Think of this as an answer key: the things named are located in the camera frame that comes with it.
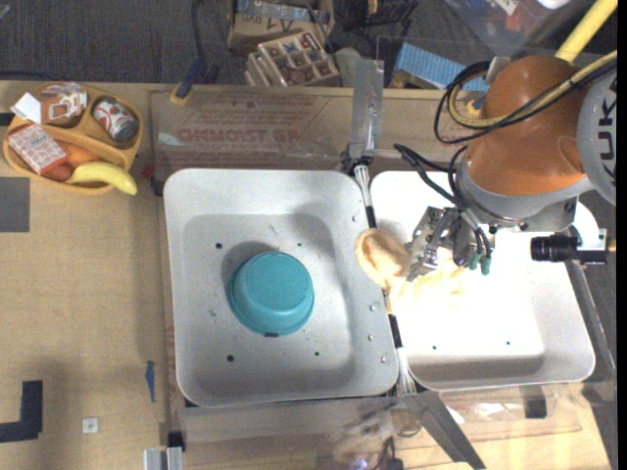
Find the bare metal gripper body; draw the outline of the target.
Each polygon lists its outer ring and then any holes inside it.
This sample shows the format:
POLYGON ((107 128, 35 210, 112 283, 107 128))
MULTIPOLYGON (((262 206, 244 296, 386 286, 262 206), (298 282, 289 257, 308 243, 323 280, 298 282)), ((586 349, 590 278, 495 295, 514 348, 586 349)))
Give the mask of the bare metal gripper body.
POLYGON ((439 259, 440 251, 448 250, 456 266, 477 266, 484 258, 484 232, 468 210, 428 207, 412 232, 410 243, 416 241, 437 244, 439 259))

